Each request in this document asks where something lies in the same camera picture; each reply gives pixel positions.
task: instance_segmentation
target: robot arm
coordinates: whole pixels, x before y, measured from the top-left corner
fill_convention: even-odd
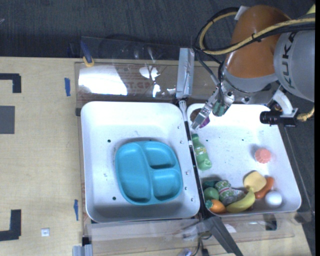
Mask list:
[[[266,5],[254,6],[242,13],[221,67],[221,77],[212,78],[216,91],[206,101],[192,128],[198,129],[210,112],[222,116],[233,103],[268,107],[276,103],[281,111],[263,112],[260,121],[270,125],[296,126],[298,109],[292,107],[284,92],[315,101],[314,23],[314,13],[290,20],[280,10]],[[205,49],[202,34],[201,51],[212,55],[226,53]]]

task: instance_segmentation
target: soda can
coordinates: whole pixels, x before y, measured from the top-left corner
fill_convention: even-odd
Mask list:
[[[235,189],[231,188],[230,183],[227,180],[220,180],[214,187],[218,190],[219,200],[224,206],[230,205],[231,203],[237,201],[238,196]]]

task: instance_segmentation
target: black floor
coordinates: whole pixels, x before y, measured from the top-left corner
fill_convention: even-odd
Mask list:
[[[189,47],[206,21],[224,8],[265,4],[295,19],[314,3],[312,0],[0,0],[0,56],[68,58],[79,53],[81,37],[107,38],[115,34],[148,43]],[[228,45],[234,24],[231,19],[217,23],[206,36],[209,46]],[[313,106],[300,98],[293,98],[292,104],[305,112]],[[302,177],[300,211],[308,215],[303,227],[315,255],[314,120],[290,128],[287,133],[296,157],[296,163],[292,164]]]

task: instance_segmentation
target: table surface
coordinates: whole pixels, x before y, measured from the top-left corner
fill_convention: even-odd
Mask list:
[[[21,236],[0,241],[0,255],[72,255],[84,230],[75,115],[75,63],[71,58],[0,57],[1,73],[18,73],[22,93],[12,81],[0,80],[0,106],[15,106],[15,133],[0,134],[0,231],[9,230],[11,210],[21,209]],[[65,78],[70,79],[70,96]],[[79,202],[76,219],[74,202]],[[50,235],[41,230],[49,228]],[[294,236],[238,242],[244,255],[311,255],[302,226],[290,225]],[[211,255],[226,254],[221,245]],[[178,255],[181,249],[165,252]],[[164,255],[163,251],[130,255]]]

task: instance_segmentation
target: pink round object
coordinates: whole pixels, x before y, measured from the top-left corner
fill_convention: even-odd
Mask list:
[[[268,163],[271,159],[271,153],[268,149],[266,148],[259,148],[255,154],[254,154],[255,159],[261,163],[265,164]]]

